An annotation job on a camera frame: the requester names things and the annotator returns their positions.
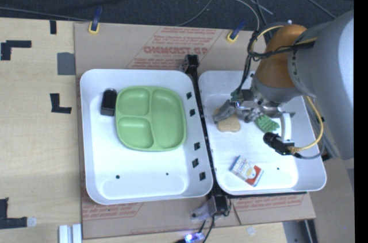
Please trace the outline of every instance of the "binder clip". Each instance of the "binder clip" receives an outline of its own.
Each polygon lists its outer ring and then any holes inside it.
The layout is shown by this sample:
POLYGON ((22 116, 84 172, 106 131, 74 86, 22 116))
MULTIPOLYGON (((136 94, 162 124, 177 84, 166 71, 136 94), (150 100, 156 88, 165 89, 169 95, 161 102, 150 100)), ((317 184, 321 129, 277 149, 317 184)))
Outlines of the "binder clip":
POLYGON ((239 35, 239 32, 244 29, 245 25, 246 25, 246 21, 241 20, 240 24, 236 27, 236 29, 229 32, 228 36, 226 37, 229 43, 234 43, 236 41, 239 35))
POLYGON ((94 13, 94 18, 90 22, 90 25, 88 27, 88 32, 90 34, 97 34, 99 31, 99 18, 101 17, 102 7, 98 6, 96 8, 96 11, 94 13))

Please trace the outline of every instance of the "wooden surface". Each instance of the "wooden surface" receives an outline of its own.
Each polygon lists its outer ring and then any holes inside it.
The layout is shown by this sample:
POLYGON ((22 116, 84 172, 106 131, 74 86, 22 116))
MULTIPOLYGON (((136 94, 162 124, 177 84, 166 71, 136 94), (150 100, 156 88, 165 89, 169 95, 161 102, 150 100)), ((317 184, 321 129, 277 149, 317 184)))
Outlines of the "wooden surface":
MULTIPOLYGON (((81 222, 75 76, 58 75, 57 54, 74 53, 73 22, 0 18, 0 42, 31 40, 0 61, 0 199, 9 218, 35 217, 34 227, 0 230, 0 242, 57 242, 58 227, 81 222), (52 113, 50 93, 71 114, 52 113)), ((83 242, 175 242, 162 233, 83 242)), ((213 229, 207 242, 286 242, 282 223, 213 229)))

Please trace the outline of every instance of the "green plate compartment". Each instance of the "green plate compartment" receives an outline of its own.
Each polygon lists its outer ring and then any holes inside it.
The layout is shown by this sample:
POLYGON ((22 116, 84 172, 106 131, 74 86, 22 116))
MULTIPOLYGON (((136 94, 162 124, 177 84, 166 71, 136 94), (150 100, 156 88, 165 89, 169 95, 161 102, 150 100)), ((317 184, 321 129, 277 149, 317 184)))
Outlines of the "green plate compartment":
POLYGON ((182 100, 166 88, 134 86, 121 90, 115 118, 120 141, 131 149, 169 151, 186 139, 182 100))

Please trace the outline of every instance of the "hole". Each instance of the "hole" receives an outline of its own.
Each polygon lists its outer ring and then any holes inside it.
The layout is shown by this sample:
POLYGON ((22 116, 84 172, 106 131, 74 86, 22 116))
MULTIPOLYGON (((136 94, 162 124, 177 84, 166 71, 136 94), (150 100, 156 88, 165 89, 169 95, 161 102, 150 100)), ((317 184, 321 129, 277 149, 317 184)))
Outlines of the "hole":
POLYGON ((192 162, 191 162, 191 164, 192 164, 192 166, 193 166, 193 168, 195 168, 196 166, 198 166, 198 164, 199 164, 200 162, 198 161, 198 159, 196 158, 196 159, 194 159, 192 162))
POLYGON ((206 173, 205 172, 201 172, 200 173, 200 181, 204 180, 206 178, 206 173))

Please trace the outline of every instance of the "cardboard box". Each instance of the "cardboard box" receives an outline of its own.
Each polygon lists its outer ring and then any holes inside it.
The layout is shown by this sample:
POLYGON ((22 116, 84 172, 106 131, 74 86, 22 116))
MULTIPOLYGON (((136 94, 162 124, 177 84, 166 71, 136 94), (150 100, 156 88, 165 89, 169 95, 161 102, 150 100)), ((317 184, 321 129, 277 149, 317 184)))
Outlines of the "cardboard box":
MULTIPOLYGON (((242 31, 236 42, 229 43, 230 30, 100 24, 99 32, 90 34, 88 27, 88 23, 74 23, 83 238, 199 229, 202 222, 191 221, 190 212, 202 206, 206 197, 114 206, 98 205, 89 198, 79 81, 94 68, 177 70, 186 54, 198 55, 199 75, 207 70, 243 70, 252 32, 242 31)), ((260 40, 257 48, 264 47, 260 40)), ((309 194, 247 197, 233 199, 230 215, 218 219, 215 227, 314 217, 309 194)))

